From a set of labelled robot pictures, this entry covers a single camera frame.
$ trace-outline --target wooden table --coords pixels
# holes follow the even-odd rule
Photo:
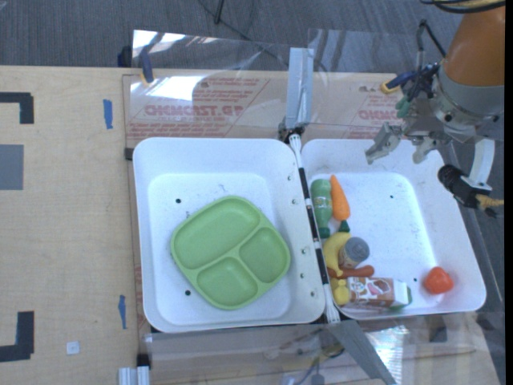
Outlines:
[[[0,361],[2,383],[109,384],[119,368],[136,365],[130,165],[123,153],[122,78],[128,72],[0,67],[0,91],[34,98],[32,124],[20,124],[19,104],[0,103],[0,144],[22,146],[23,153],[21,189],[0,188],[0,355],[9,359],[19,339],[30,337],[30,328],[18,324],[20,313],[34,315],[33,352]],[[18,341],[17,330],[25,335]],[[403,383],[497,383],[475,324],[471,335],[475,352],[405,361]],[[336,383],[344,375],[325,376]]]

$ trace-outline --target gray square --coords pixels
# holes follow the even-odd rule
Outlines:
[[[23,146],[0,144],[0,190],[23,189]]]

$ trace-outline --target green bottle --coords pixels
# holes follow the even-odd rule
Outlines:
[[[312,194],[313,214],[319,228],[321,238],[329,237],[328,223],[333,215],[331,201],[331,184],[329,180],[315,180],[310,188]]]

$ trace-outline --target carrot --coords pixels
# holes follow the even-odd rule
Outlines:
[[[347,220],[349,215],[351,215],[351,211],[349,209],[349,203],[345,197],[344,190],[334,175],[329,178],[329,182],[331,183],[333,217],[339,221]]]

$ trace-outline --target tomato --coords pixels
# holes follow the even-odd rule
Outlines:
[[[454,281],[441,266],[433,267],[424,279],[424,287],[432,294],[442,294],[453,286]]]

